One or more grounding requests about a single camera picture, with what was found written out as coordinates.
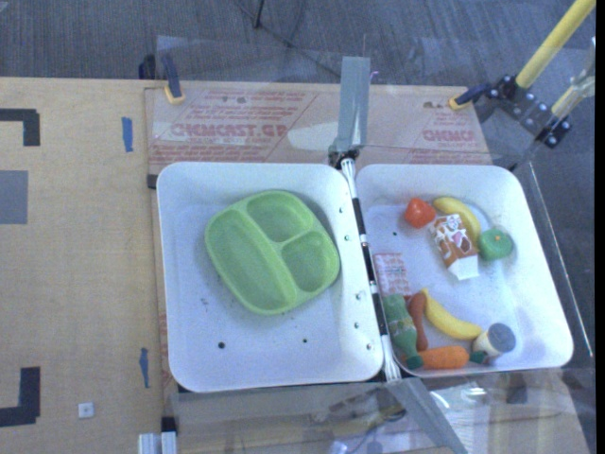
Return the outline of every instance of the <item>gray square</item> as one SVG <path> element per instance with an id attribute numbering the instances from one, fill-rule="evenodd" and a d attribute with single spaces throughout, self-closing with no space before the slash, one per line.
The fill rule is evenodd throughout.
<path id="1" fill-rule="evenodd" d="M 27 223 L 27 172 L 0 170 L 0 225 Z"/>

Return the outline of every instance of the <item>gray carpet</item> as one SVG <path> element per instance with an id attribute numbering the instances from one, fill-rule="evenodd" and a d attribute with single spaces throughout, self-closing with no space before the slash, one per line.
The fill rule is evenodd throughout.
<path id="1" fill-rule="evenodd" d="M 156 50 L 158 37 L 172 36 L 206 42 L 208 52 L 188 62 L 186 76 L 227 79 L 234 69 L 241 74 L 251 53 L 270 61 L 275 48 L 283 52 L 272 32 L 325 65 L 297 74 L 307 58 L 289 50 L 292 75 L 257 66 L 248 68 L 250 79 L 273 72 L 271 79 L 338 82 L 335 56 L 363 52 L 379 72 L 375 83 L 472 86 L 518 72 L 574 0 L 267 0 L 261 29 L 252 28 L 236 4 L 253 12 L 256 0 L 0 2 L 7 3 L 0 10 L 2 76 L 137 79 L 138 65 Z M 566 89 L 595 32 L 593 12 L 536 81 L 533 91 L 541 100 L 552 103 Z M 226 54 L 232 59 L 227 65 Z M 570 135 L 555 149 L 540 149 L 533 164 L 567 268 L 558 285 L 569 286 L 578 303 L 579 317 L 573 301 L 564 300 L 577 336 L 570 367 L 581 369 L 594 366 L 595 348 L 594 99 L 580 103 L 570 122 Z M 527 144 L 524 131 L 499 113 L 484 131 L 515 152 Z"/>

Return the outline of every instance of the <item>wooden board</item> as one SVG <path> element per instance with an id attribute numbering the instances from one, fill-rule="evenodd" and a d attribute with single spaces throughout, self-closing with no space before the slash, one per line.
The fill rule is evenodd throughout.
<path id="1" fill-rule="evenodd" d="M 41 373 L 40 416 L 0 428 L 2 452 L 132 452 L 160 430 L 145 85 L 0 79 L 0 107 L 41 117 L 39 147 L 0 122 L 0 169 L 28 177 L 26 224 L 0 225 L 0 409 L 17 406 L 22 368 Z M 79 419 L 85 402 L 95 416 Z"/>

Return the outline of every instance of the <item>white tray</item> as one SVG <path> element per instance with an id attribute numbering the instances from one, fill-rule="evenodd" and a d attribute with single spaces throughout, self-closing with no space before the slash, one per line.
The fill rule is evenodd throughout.
<path id="1" fill-rule="evenodd" d="M 484 329 L 505 323 L 516 335 L 514 350 L 491 365 L 410 373 L 468 375 L 559 367 L 569 361 L 572 336 L 523 189 L 512 173 L 498 166 L 370 165 L 355 182 L 372 253 L 401 253 L 412 293 L 428 288 L 453 314 Z M 411 198 L 430 201 L 441 195 L 469 204 L 484 228 L 500 225 L 508 231 L 513 254 L 491 263 L 479 259 L 480 275 L 459 281 L 443 266 L 428 229 L 414 229 L 402 220 Z M 430 347 L 470 346 L 427 321 L 424 325 Z"/>
<path id="2" fill-rule="evenodd" d="M 216 212 L 282 189 L 302 199 L 340 255 L 336 282 L 308 303 L 265 317 L 221 282 L 203 232 Z M 324 165 L 176 163 L 157 182 L 168 331 L 175 379 L 193 392 L 362 381 L 383 351 L 354 210 L 343 176 Z"/>

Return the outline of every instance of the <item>bottle cap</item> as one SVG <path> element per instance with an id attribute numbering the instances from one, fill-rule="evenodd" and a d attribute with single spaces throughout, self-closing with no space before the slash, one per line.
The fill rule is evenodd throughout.
<path id="1" fill-rule="evenodd" d="M 482 351 L 473 352 L 471 354 L 471 357 L 469 358 L 469 361 L 471 361 L 472 363 L 482 364 L 487 358 L 487 356 L 488 354 Z"/>
<path id="2" fill-rule="evenodd" d="M 409 368 L 410 370 L 415 370 L 417 368 L 422 367 L 424 365 L 424 362 L 422 357 L 420 357 L 419 355 L 415 355 L 414 357 L 406 359 L 406 365 L 407 368 Z"/>
<path id="3" fill-rule="evenodd" d="M 508 353 L 514 349 L 517 340 L 512 330 L 502 323 L 494 323 L 488 329 L 488 338 L 492 347 L 500 353 Z"/>

